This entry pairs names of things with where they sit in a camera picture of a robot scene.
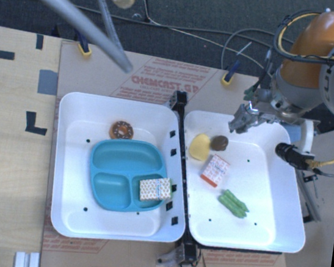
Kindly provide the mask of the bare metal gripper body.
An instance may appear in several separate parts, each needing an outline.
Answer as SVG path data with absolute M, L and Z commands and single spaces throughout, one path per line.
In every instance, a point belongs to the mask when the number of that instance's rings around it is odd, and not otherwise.
M 305 108 L 292 104 L 279 92 L 273 93 L 267 89 L 256 89 L 250 100 L 249 114 L 257 116 L 259 122 L 278 120 L 297 124 L 306 112 Z

